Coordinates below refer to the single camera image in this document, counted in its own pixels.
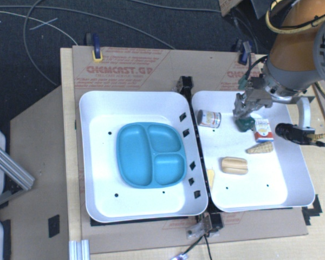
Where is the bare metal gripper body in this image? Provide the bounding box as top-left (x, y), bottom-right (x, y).
top-left (244, 76), bottom-right (294, 109)

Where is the dark green broccoli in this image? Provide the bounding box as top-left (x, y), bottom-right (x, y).
top-left (235, 117), bottom-right (256, 133)

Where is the red and white carton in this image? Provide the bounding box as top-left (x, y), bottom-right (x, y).
top-left (253, 118), bottom-right (275, 144)

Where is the small white and red can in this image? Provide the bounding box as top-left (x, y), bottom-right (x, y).
top-left (196, 109), bottom-right (222, 129)

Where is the tan waffle cone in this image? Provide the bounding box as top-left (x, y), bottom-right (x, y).
top-left (246, 140), bottom-right (274, 155)

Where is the tan hot dog bun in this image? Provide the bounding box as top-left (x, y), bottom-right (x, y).
top-left (219, 156), bottom-right (249, 176)

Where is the yellow cheese wedge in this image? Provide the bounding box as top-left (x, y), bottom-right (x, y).
top-left (206, 167), bottom-right (216, 191)

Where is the white plastic tray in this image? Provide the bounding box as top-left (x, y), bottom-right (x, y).
top-left (191, 90), bottom-right (316, 213)
top-left (79, 90), bottom-right (209, 224)

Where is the brown cardboard board red print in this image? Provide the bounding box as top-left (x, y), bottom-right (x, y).
top-left (71, 45), bottom-right (309, 255)

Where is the blue divided plate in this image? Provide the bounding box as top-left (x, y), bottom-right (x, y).
top-left (115, 121), bottom-right (186, 190)

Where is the black cylinder on white bracket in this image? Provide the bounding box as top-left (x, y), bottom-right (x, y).
top-left (275, 95), bottom-right (316, 146)

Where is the black block with thin wires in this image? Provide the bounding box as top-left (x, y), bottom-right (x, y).
top-left (196, 212), bottom-right (224, 238)
top-left (176, 75), bottom-right (194, 96)

